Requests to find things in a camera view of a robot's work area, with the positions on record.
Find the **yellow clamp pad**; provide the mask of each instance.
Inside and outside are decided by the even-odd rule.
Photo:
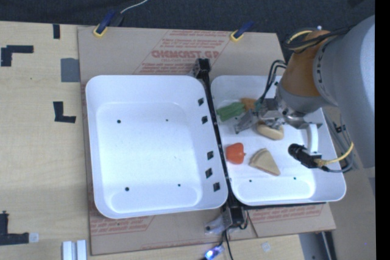
[[[236,29],[234,32],[232,32],[232,33],[230,34],[230,40],[234,41],[235,43],[236,43],[237,41],[239,41],[240,39],[242,39],[242,37],[244,36],[244,34],[242,34],[242,35],[241,35],[240,37],[238,37],[238,38],[234,37],[234,35],[235,35],[237,32],[238,32],[238,29]]]
[[[105,33],[107,32],[108,27],[106,26],[105,29],[104,29],[101,33],[97,33],[96,30],[98,29],[99,25],[100,25],[100,24],[98,24],[98,25],[95,27],[95,29],[93,30],[92,33],[93,33],[93,35],[94,35],[95,37],[102,38],[102,37],[105,35]]]

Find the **cardboard sheet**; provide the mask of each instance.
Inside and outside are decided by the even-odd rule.
[[[93,255],[219,242],[204,225],[219,209],[113,220],[102,216],[93,201],[85,86],[98,75],[188,74],[197,58],[209,58],[210,78],[221,75],[267,75],[282,59],[278,38],[271,33],[245,33],[234,43],[230,32],[206,30],[131,29],[111,27],[102,38],[94,27],[79,27],[80,82]],[[253,210],[250,226],[230,238],[250,239],[332,230],[328,204]]]

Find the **blue clamp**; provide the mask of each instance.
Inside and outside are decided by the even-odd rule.
[[[244,23],[240,29],[235,30],[230,34],[230,40],[237,42],[244,36],[244,32],[248,31],[255,23],[252,21],[249,21],[247,23]]]
[[[115,15],[114,10],[108,11],[103,20],[93,30],[93,35],[98,38],[102,38],[107,31],[107,26],[110,24],[112,18]]]

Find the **white tray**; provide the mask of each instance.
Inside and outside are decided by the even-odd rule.
[[[220,207],[228,190],[202,84],[97,76],[86,88],[94,201],[106,217]]]
[[[220,76],[211,84],[211,93],[215,109],[226,106],[240,98],[257,99],[264,91],[267,77],[264,76]],[[273,86],[267,97],[275,95]],[[318,129],[319,152],[323,159],[336,158],[333,143],[328,132],[322,110],[306,116],[307,121],[320,122]],[[320,169],[309,169],[288,154],[292,143],[308,146],[305,130],[296,130],[284,125],[285,137],[281,141],[273,141],[257,134],[254,129],[247,129],[238,135],[233,118],[221,122],[218,118],[219,131],[223,148],[241,142],[244,144],[246,156],[243,164],[227,162],[227,170],[232,190],[236,198],[250,206],[281,205],[297,203],[331,202],[340,200],[346,193],[343,174],[324,172]],[[262,148],[267,148],[277,163],[281,174],[273,176],[248,165],[252,155]],[[340,169],[339,163],[329,165],[331,169]]]

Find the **wooden table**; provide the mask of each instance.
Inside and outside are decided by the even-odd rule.
[[[0,67],[0,210],[9,233],[37,232],[39,242],[0,246],[0,259],[60,259],[63,241],[86,240],[88,202],[80,83],[62,83],[60,60],[78,59],[77,26],[0,22],[0,47],[33,45]],[[76,122],[54,122],[53,102]],[[270,250],[263,248],[268,243]],[[303,259],[298,235],[234,241],[240,259]],[[201,259],[211,245],[135,251],[91,259]],[[224,253],[221,260],[229,259]]]

